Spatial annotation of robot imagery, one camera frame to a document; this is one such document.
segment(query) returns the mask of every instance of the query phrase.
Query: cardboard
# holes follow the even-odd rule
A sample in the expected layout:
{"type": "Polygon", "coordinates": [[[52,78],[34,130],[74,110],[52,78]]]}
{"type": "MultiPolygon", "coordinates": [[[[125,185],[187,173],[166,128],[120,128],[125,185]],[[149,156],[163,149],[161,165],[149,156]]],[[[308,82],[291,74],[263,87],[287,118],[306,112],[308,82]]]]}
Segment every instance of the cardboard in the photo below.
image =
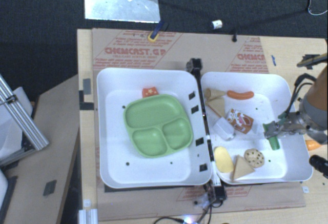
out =
{"type": "MultiPolygon", "coordinates": [[[[201,58],[202,74],[209,71],[268,73],[259,37],[161,32],[155,43],[148,31],[92,30],[93,85],[106,67],[184,70],[191,58],[201,58]]],[[[168,215],[200,214],[194,201],[204,195],[202,186],[113,190],[99,175],[98,117],[95,112],[97,208],[99,221],[168,215]]],[[[298,182],[227,187],[228,199],[213,212],[304,207],[298,182]]]]}

